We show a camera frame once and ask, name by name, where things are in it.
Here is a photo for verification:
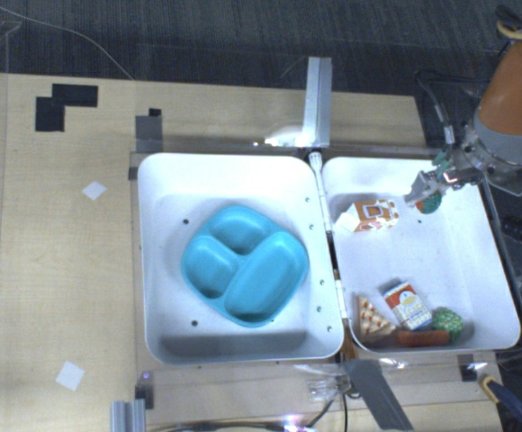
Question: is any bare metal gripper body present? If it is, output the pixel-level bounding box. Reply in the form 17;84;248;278
438;135;490;194

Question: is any green and orange round toy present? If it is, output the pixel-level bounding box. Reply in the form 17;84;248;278
415;191;444;215

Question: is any orange and white carton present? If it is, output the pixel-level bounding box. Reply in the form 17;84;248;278
334;198;401;234

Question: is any white plastic tray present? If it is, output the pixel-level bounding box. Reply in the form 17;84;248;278
136;151;346;367
320;156;522;356

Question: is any red and white carton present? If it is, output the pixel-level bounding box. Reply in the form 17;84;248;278
382;280;434;332

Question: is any green broccoli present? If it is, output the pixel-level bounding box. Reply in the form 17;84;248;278
431;306;465;344

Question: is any pizza slice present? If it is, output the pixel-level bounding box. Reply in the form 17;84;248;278
355;294;398;338

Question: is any orange carrot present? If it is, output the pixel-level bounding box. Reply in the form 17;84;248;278
395;328;452;348

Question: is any blue divided plate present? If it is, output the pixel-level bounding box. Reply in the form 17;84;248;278
180;203;311;329

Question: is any pale wood board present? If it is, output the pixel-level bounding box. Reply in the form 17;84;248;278
0;71;503;432

